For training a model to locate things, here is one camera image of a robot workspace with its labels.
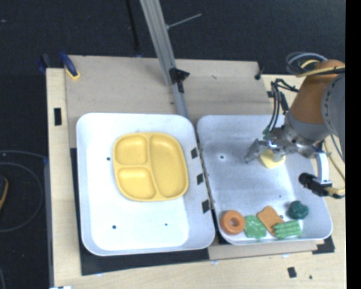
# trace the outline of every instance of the wooden table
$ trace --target wooden table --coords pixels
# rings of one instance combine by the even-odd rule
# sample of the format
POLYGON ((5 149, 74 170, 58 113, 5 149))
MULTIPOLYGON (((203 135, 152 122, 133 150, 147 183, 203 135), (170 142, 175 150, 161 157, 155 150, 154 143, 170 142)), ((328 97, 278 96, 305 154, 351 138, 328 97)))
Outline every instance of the wooden table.
MULTIPOLYGON (((70 148, 76 146, 75 124, 87 112, 176 114, 172 91, 165 86, 159 62, 152 58, 71 56, 81 77, 64 69, 47 70, 50 168, 51 287, 86 288, 345 288, 345 199, 326 198, 333 220, 335 251, 314 255, 323 241, 286 245, 283 249, 214 245, 212 260, 117 272, 81 274, 79 237, 70 148)), ((191 75, 184 82, 190 120, 207 114, 271 114, 266 89, 275 78, 300 86, 294 76, 263 75, 256 62, 177 60, 191 75)), ((291 104, 294 94, 285 93, 291 104)), ((333 143, 326 140, 330 151, 333 143)), ((345 174, 345 165, 333 153, 345 174)), ((333 186, 344 180, 330 167, 333 186)))

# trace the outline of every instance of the yellow plate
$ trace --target yellow plate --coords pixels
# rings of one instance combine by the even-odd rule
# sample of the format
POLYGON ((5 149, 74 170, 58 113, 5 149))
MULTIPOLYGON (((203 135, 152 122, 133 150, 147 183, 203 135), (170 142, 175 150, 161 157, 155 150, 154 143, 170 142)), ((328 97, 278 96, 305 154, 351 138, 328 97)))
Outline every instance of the yellow plate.
POLYGON ((139 132, 119 137, 113 147, 113 165, 119 190, 132 200, 175 199, 188 188, 182 147, 168 134, 139 132))

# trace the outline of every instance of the green toy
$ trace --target green toy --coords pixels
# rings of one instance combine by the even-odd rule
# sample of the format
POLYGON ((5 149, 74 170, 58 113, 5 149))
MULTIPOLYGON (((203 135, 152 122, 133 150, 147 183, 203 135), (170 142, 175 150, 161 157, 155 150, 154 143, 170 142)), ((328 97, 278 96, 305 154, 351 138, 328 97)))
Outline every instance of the green toy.
POLYGON ((301 234, 301 227, 298 220, 291 220, 290 222, 278 223, 274 225, 273 229, 274 229, 274 236, 279 239, 301 234))
POLYGON ((290 204, 287 212, 292 219, 304 219, 309 213, 309 208, 303 205, 299 200, 293 201, 290 204))
POLYGON ((256 238, 257 240, 266 237, 266 227, 258 217, 254 215, 248 215, 245 216, 245 221, 246 225, 244 232, 246 236, 249 238, 256 238))

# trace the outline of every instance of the orange donut toy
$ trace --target orange donut toy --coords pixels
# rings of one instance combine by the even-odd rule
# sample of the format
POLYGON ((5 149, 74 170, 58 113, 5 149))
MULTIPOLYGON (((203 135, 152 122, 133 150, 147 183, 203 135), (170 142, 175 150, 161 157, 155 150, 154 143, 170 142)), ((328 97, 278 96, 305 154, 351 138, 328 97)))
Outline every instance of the orange donut toy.
POLYGON ((245 224, 242 214, 234 210, 225 212, 220 220, 221 228, 227 234, 239 234, 245 229, 245 224))

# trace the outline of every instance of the dark background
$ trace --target dark background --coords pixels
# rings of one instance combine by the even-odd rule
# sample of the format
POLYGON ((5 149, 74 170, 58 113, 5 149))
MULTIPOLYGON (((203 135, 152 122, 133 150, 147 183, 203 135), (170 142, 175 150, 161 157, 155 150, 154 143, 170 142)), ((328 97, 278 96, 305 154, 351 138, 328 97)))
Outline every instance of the dark background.
MULTIPOLYGON (((258 61, 265 73, 285 74, 285 57, 315 52, 345 61, 346 0, 160 0, 171 25, 176 58, 258 61)), ((48 155, 45 78, 37 60, 48 54, 61 66, 68 54, 155 57, 139 0, 0 0, 0 150, 48 155)), ((30 168, 44 184, 44 161, 0 154, 30 168)), ((0 228, 22 223, 38 207, 32 174, 0 166, 10 183, 0 228)), ((28 225, 0 233, 0 267, 7 288, 48 288, 46 213, 43 204, 28 225)))

